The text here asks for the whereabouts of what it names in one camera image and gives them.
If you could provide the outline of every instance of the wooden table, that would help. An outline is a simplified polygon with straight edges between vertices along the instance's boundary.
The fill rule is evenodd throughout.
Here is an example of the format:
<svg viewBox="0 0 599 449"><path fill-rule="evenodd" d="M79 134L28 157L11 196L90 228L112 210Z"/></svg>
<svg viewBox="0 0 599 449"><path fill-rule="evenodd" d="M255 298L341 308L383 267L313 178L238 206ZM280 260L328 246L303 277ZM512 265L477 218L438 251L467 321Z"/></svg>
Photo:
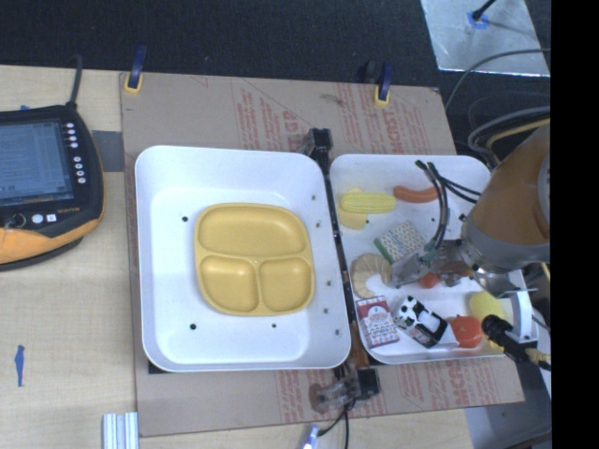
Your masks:
<svg viewBox="0 0 599 449"><path fill-rule="evenodd" d="M0 66L0 110L65 103L74 70ZM85 70L79 111L121 132L119 72ZM106 173L106 214L72 251L0 272L0 445L98 448L105 413L136 410L124 174ZM22 386L14 358L24 349ZM141 448L300 447L307 425L142 438ZM339 424L320 448L343 447ZM473 447L464 410L350 421L350 447Z"/></svg>

